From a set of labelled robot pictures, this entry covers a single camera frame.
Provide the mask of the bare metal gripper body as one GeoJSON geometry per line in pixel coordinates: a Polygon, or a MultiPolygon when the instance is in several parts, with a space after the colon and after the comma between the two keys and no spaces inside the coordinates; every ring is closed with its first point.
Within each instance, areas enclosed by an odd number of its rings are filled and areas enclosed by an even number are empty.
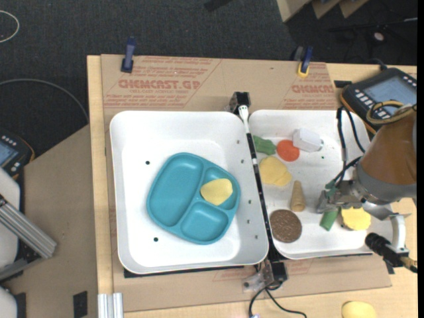
{"type": "Polygon", "coordinates": [[[325,191],[333,207],[342,207],[342,204],[347,201],[361,201],[360,198],[354,194],[350,181],[331,181],[325,186],[325,191]]]}

